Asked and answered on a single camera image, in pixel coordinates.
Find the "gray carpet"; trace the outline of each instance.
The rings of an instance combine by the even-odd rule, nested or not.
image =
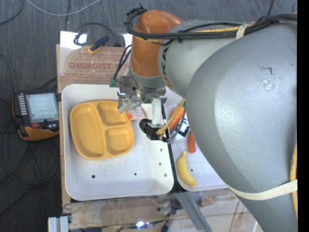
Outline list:
[[[69,0],[30,0],[54,14],[67,13]],[[84,8],[95,0],[70,0],[70,13]],[[56,77],[56,44],[61,30],[75,31],[79,26],[98,22],[117,33],[125,33],[126,13],[142,4],[147,9],[172,12],[183,20],[251,22],[266,15],[271,0],[103,0],[82,12],[67,17],[45,14],[25,0],[0,0],[0,54],[10,62],[16,89],[36,89]],[[2,23],[18,12],[14,19]],[[297,11],[297,0],[275,0],[271,15]],[[87,26],[91,35],[88,44],[108,31],[100,26]],[[44,86],[53,87],[55,81]],[[0,57],[0,131],[12,116],[10,107],[14,93],[13,78],[4,58]],[[14,130],[13,123],[8,130]],[[52,139],[59,147],[58,138]],[[16,132],[6,133],[0,145],[0,157],[6,169],[12,171],[26,150],[26,143]],[[35,182],[48,169],[41,185],[26,185],[6,177],[0,167],[0,231],[47,231],[47,218],[61,215],[60,171],[51,140],[31,144],[20,167],[14,172],[19,179]]]

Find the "banana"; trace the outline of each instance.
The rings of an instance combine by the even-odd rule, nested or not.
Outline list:
[[[186,154],[187,152],[184,151],[182,156],[178,158],[176,162],[177,172],[184,183],[186,183],[189,186],[196,186],[197,185],[196,180],[192,177],[192,175],[189,173],[187,169],[187,162],[185,160]]]

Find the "yellow divided plate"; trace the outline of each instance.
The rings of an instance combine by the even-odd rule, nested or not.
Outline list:
[[[70,112],[70,130],[77,152],[86,159],[120,156],[134,145],[134,131],[118,102],[87,101]]]

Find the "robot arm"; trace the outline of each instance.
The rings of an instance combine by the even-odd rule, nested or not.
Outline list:
[[[138,24],[150,18],[168,24],[160,20],[162,14],[167,15],[143,8],[128,14],[133,60],[126,77],[129,86],[120,84],[119,99],[136,105],[164,102],[161,96],[168,86],[186,99],[196,143],[229,186],[260,193],[289,182],[297,140],[297,15],[263,17],[248,25],[239,39],[242,23],[182,22],[170,14],[165,18],[172,22],[166,27],[169,33],[131,27],[137,16]],[[138,53],[143,53],[140,60]],[[146,60],[146,53],[157,59],[158,72],[149,67],[153,60]],[[135,90],[124,96],[125,88]],[[298,230],[290,194],[262,201],[239,199],[264,232]]]

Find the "white tape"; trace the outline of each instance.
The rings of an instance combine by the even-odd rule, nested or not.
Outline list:
[[[233,193],[235,193],[236,195],[244,199],[249,199],[249,200],[267,200],[267,199],[276,198],[276,197],[297,191],[297,179],[294,181],[285,183],[281,186],[275,187],[273,189],[259,192],[259,193],[247,193],[247,192],[238,191],[230,187],[227,183],[225,184]]]
[[[236,40],[240,39],[241,37],[243,37],[244,33],[245,33],[245,30],[246,28],[249,26],[249,23],[245,23],[245,24],[242,24],[237,33],[236,33]]]

